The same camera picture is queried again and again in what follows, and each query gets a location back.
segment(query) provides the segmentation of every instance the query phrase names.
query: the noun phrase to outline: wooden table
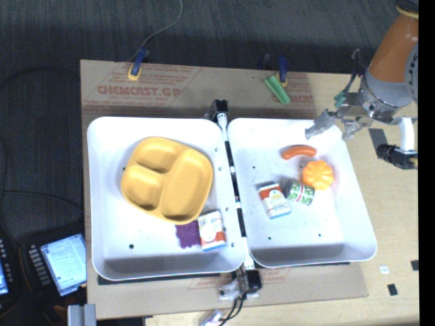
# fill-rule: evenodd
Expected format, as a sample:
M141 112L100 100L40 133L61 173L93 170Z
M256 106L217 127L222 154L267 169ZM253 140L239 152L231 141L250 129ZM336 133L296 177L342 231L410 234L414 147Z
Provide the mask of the wooden table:
M89 82L96 81L95 76L104 77L106 71L104 69L110 71L111 67L114 68L115 64L109 62L82 64L82 83L85 82L84 87L82 86L84 103L90 98L89 88L94 88ZM92 73L92 70L97 74L90 75L89 72ZM223 94L222 97L234 97L234 101L240 93L249 92L249 95L255 98L255 95L261 96L267 92L264 87L258 85L261 81L252 86L241 80L240 75L251 79L270 75L270 72L266 71L211 68L202 68L198 73L199 75L194 76L194 80L190 79L189 88L194 88L193 91L197 92L198 89L204 92L213 91L215 98L219 98L220 94ZM333 97L349 81L348 75L307 73L304 76L309 84L314 107L318 113L325 108L331 111L334 109ZM359 83L355 83L352 90L356 90L358 85ZM248 108L252 105L251 102L246 103ZM104 110L103 112L87 111L84 105L84 137L86 137L86 127L89 122L108 113L110 112L104 112ZM400 115L415 117L417 106L411 104L400 112ZM417 136L417 122L414 126ZM384 129L389 144L400 144L400 131L397 126L374 124L373 128ZM418 171L401 170L378 160L367 129L356 133L355 138L347 143L347 148L377 237L376 255L369 261L351 264L351 268L344 269L337 266L335 271L332 270L333 268L307 270L306 272L309 271L312 277L306 277L306 281L316 279L319 282L323 281L322 283L325 284L323 288L327 291L315 291L313 287L307 285L307 291L311 289L307 293L304 289L304 273L301 273L302 270L297 270L298 268L291 268L295 269L293 272L297 272L302 277L301 283L295 284L297 291L289 289L289 295L293 296L290 296L289 300L292 302L276 304L272 297L271 302L258 303L248 300L240 314L229 321L228 325L417 325L419 323ZM172 305L161 308L162 305L167 304L162 296L177 291L177 287L172 288L170 283L160 282L159 285L148 285L146 288L136 283L133 285L99 285L97 283L97 273L94 271L90 256L91 223L86 139L84 139L84 155L88 303L96 305L97 318L144 316L148 314L147 310L154 308L160 312L152 313L152 318L146 319L146 325L184 326L198 325L198 321L207 314L206 309L220 308L226 315L230 304L220 304L217 300L213 300L204 307L201 300L186 301L175 298L171 300ZM343 279L340 279L340 274L337 274L341 269L343 269ZM349 276L359 279L359 273L363 279L346 280ZM351 291L349 297L346 297L348 286ZM395 288L397 294L392 295L389 288ZM210 296L208 292L204 298L210 298Z

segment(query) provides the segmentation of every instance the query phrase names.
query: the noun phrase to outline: blue clip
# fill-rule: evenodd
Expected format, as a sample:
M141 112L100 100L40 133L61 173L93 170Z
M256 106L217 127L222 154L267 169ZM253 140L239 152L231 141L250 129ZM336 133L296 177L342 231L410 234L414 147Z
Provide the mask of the blue clip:
M139 76L142 72L141 64L143 62L143 59L146 61L150 57L150 51L147 50L144 46L141 47L139 52L137 53L136 61L131 65L130 69L128 70L128 78L137 81L139 79Z
M284 84L287 81L288 62L282 54L278 57L279 81Z

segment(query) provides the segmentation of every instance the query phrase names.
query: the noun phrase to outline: orange pumpkin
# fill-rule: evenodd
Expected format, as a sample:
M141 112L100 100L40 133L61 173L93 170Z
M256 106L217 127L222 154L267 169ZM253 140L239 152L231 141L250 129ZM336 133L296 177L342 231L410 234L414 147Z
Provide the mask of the orange pumpkin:
M302 170L302 182L314 189L327 189L334 182L332 168L324 160L309 162Z

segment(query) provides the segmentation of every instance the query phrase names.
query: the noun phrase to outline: table surface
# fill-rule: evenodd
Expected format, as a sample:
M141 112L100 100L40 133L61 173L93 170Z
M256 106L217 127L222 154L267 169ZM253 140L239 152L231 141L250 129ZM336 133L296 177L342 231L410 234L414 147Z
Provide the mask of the table surface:
M228 69L214 69L216 83L228 82ZM333 111L333 97L349 81L348 75L307 73L318 113L325 108ZM210 90L209 84L204 88ZM229 84L237 93L237 82ZM417 116L417 106L409 105L400 115ZM84 128L92 119L84 119ZM414 123L417 149L417 125ZM389 144L400 144L400 131L397 126L375 123L373 128L382 128ZM419 272L414 270L412 261L419 259L418 240L418 171L401 170L382 160L378 160L367 129L355 134L347 143L366 208L377 237L377 253L359 263L368 295L366 297L345 298L318 302L275 304L270 306L246 306L228 325L386 325L419 323ZM90 231L90 207L85 206L86 231ZM88 275L92 262L88 257ZM396 295L391 295L389 285L394 285ZM97 317L104 314L98 311L98 300L109 300L113 304L111 313L119 317L127 315L123 308L129 304L147 303L147 296L132 294L132 300L119 300L126 285L113 285L109 290L100 289L97 284L88 282L88 295L91 289L92 300L97 307ZM198 325L207 314L204 310L153 315L146 319L146 325Z

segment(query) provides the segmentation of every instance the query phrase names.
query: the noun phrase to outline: black fabric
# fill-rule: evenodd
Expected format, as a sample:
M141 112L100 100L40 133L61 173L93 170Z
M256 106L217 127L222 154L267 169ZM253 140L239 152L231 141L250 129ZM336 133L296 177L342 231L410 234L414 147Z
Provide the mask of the black fabric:
M182 0L179 22L150 39L149 62L349 73L368 62L396 19L395 0ZM82 206L80 59L128 61L172 23L177 0L0 0L0 137L7 155L1 215L17 245L76 221ZM23 69L9 81L3 80ZM24 285L0 325L45 325Z

